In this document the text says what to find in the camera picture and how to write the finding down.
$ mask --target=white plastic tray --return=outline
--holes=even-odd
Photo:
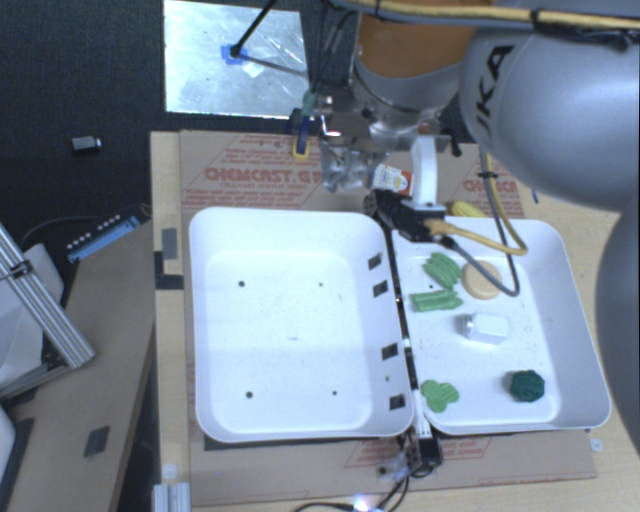
[[[189,236],[196,412],[209,436],[378,437],[409,426],[413,402],[375,222],[210,208]]]
[[[449,219],[457,226],[499,240],[493,220]],[[421,397],[428,421],[452,435],[529,430],[588,428],[604,423],[611,404],[605,380],[571,270],[558,233],[535,220],[513,221],[529,245],[529,254],[515,258],[521,294],[500,294],[483,301],[455,286],[464,304],[452,311],[413,311],[409,295],[440,287],[422,269],[432,252],[446,252],[460,267],[466,261],[435,244],[413,244],[394,233],[393,244],[407,324],[420,383],[449,382],[460,399],[434,413]],[[512,287],[504,256],[483,245],[454,237],[477,258],[495,265]],[[464,314],[506,316],[510,335],[498,345],[468,340],[456,319]],[[514,400],[508,392],[510,372],[535,370],[546,381],[536,402]]]

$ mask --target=yellow cable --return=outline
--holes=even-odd
[[[363,7],[375,8],[378,5],[376,0],[349,0],[349,2]],[[531,10],[514,7],[424,6],[400,3],[396,0],[382,0],[379,4],[379,8],[383,11],[395,12],[409,16],[420,16],[424,18],[488,19],[518,21],[523,23],[532,22]],[[634,18],[551,11],[546,9],[543,9],[538,13],[538,22],[590,29],[640,30],[640,20]]]
[[[492,162],[491,157],[488,153],[485,153],[485,163],[487,169],[490,171]],[[496,209],[498,210],[500,219],[504,223],[513,240],[516,242],[516,244],[518,244],[518,247],[508,247],[506,245],[502,245],[501,243],[495,242],[490,238],[479,235],[478,233],[474,233],[473,231],[459,228],[441,219],[427,219],[423,223],[424,227],[429,229],[432,235],[458,235],[464,238],[468,238],[469,240],[473,240],[474,242],[486,245],[487,247],[491,247],[496,251],[504,252],[506,254],[512,254],[513,256],[524,256],[525,254],[527,254],[527,252],[529,252],[529,249],[527,248],[527,245],[522,241],[522,239],[518,236],[516,230],[513,229],[513,226],[511,225],[511,222],[507,217],[502,203],[500,202],[500,198],[498,197],[495,181],[495,178],[489,178],[489,191],[491,194],[491,198],[496,205]]]

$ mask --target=tan round object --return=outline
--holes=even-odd
[[[500,271],[491,263],[488,261],[479,261],[478,263],[498,281],[502,282]],[[487,278],[470,263],[467,263],[462,269],[462,286],[469,292],[469,295],[476,299],[489,300],[500,294],[500,290],[487,281]]]

